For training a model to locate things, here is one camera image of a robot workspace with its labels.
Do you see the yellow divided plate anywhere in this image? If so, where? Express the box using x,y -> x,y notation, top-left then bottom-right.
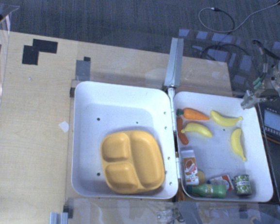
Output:
96,127 -> 170,198

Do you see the yellow banana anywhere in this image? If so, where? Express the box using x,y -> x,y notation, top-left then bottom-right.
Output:
229,127 -> 250,162
209,109 -> 244,129
180,121 -> 214,139

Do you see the orange carrot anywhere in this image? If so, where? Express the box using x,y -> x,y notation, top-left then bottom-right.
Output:
176,106 -> 211,122

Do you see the small yellow round object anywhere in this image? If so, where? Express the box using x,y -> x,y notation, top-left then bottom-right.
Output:
196,170 -> 207,185

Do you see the white plastic tray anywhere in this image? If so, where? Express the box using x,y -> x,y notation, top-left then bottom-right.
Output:
65,80 -> 188,206
165,90 -> 280,207

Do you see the red-brown sausage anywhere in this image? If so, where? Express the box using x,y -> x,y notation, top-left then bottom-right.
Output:
174,116 -> 192,146

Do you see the green can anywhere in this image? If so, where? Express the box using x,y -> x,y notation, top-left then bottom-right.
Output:
231,173 -> 254,198

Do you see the white and red packet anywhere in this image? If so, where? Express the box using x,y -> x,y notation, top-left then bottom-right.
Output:
207,173 -> 236,192

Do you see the green bottle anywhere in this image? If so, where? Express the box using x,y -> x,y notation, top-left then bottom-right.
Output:
186,181 -> 228,200

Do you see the white and orange carton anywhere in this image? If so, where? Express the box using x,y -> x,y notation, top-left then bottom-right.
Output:
178,148 -> 203,187

